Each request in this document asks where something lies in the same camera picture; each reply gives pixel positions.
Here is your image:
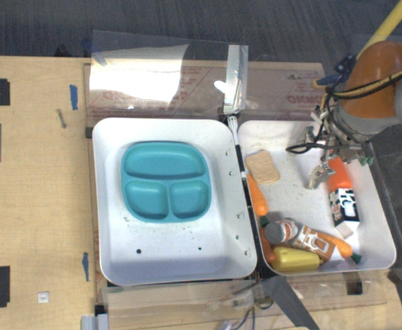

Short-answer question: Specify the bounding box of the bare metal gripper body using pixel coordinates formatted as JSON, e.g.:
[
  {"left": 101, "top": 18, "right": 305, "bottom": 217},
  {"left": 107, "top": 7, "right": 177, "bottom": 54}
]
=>
[{"left": 310, "top": 111, "right": 375, "bottom": 166}]

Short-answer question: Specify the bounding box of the orange bottle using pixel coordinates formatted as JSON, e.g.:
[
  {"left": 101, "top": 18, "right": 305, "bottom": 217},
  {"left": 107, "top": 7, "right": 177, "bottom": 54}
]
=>
[{"left": 326, "top": 156, "right": 354, "bottom": 193}]

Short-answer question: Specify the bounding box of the white plastic tray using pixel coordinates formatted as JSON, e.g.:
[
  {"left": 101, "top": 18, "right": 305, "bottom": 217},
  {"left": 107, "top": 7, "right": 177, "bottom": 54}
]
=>
[
  {"left": 92, "top": 116, "right": 258, "bottom": 287},
  {"left": 237, "top": 119, "right": 398, "bottom": 277}
]

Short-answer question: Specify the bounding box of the black and white milk carton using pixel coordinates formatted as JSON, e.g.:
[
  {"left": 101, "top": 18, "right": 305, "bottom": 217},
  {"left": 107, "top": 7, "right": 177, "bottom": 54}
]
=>
[{"left": 328, "top": 187, "right": 361, "bottom": 239}]

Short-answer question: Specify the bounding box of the tan bread slice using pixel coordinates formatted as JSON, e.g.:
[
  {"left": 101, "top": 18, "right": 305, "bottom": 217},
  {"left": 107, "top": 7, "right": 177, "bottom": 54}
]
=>
[{"left": 244, "top": 149, "right": 281, "bottom": 185}]

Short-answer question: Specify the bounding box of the orange carrot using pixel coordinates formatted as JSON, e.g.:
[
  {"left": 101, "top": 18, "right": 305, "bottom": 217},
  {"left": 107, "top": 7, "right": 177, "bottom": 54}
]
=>
[
  {"left": 319, "top": 232, "right": 363, "bottom": 265},
  {"left": 246, "top": 173, "right": 271, "bottom": 228},
  {"left": 259, "top": 226, "right": 277, "bottom": 265}
]

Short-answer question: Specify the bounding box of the orange and white can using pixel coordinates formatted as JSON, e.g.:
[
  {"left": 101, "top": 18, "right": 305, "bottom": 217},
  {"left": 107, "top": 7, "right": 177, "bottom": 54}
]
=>
[{"left": 264, "top": 218, "right": 300, "bottom": 245}]

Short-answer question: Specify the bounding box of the orange and white carton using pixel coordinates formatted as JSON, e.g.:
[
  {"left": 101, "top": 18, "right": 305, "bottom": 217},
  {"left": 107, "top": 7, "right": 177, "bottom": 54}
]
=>
[{"left": 291, "top": 225, "right": 337, "bottom": 263}]

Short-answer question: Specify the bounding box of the yellow bottle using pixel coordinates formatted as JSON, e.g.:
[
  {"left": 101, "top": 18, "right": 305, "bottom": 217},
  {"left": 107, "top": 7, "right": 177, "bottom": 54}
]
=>
[{"left": 271, "top": 246, "right": 323, "bottom": 273}]

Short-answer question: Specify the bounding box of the teal divided plate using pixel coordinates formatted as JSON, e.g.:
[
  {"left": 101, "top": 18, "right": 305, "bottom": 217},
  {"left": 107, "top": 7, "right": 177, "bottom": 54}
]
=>
[{"left": 120, "top": 140, "right": 213, "bottom": 224}]

